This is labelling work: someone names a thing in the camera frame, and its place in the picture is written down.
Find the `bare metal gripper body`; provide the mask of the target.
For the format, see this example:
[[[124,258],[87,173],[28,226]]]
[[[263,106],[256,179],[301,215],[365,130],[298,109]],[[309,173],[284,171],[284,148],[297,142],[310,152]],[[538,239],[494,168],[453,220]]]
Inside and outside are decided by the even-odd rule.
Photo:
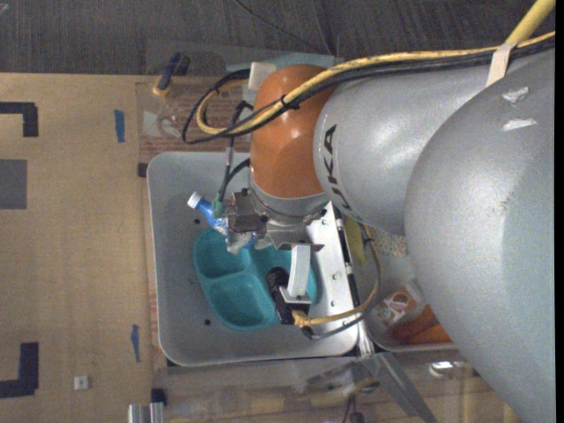
[[[312,241],[308,227],[324,211],[323,194],[283,198],[260,189],[242,189],[233,193],[227,206],[227,231],[246,233],[247,244],[253,233],[259,233],[266,235],[267,248],[290,250],[296,245],[307,245],[320,250],[323,245]]]

